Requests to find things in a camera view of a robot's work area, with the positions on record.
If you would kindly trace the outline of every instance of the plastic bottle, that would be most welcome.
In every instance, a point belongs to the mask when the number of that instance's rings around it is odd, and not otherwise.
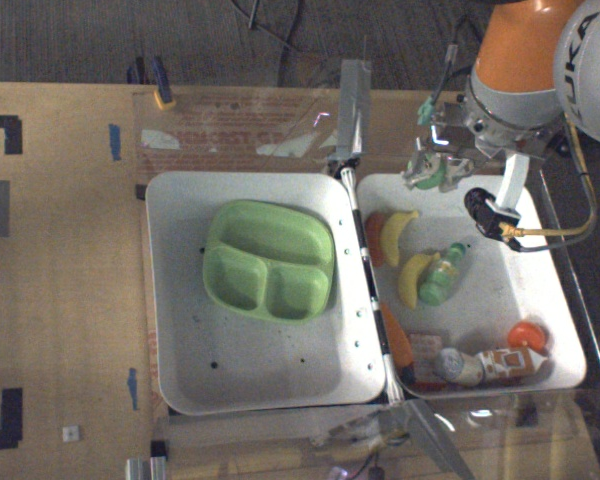
[[[428,306],[439,306],[449,298],[451,290],[460,275],[458,265],[465,255],[464,245],[455,242],[447,252],[435,261],[426,279],[418,290],[418,296]]]

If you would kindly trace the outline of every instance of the divided green plate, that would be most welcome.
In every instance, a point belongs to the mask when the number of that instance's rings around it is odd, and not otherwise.
[[[245,316],[302,323],[327,305],[335,251],[329,228],[284,206],[239,200],[216,213],[203,262],[209,297]]]

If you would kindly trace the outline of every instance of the toy banana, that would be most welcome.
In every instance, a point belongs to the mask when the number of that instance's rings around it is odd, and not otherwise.
[[[398,277],[398,295],[409,309],[416,309],[418,304],[418,280],[422,273],[435,260],[440,259],[440,253],[414,254],[402,267]]]
[[[380,231],[380,248],[384,255],[385,262],[390,267],[397,267],[400,263],[400,248],[398,239],[404,228],[413,219],[419,217],[417,210],[411,212],[393,213],[382,226]]]

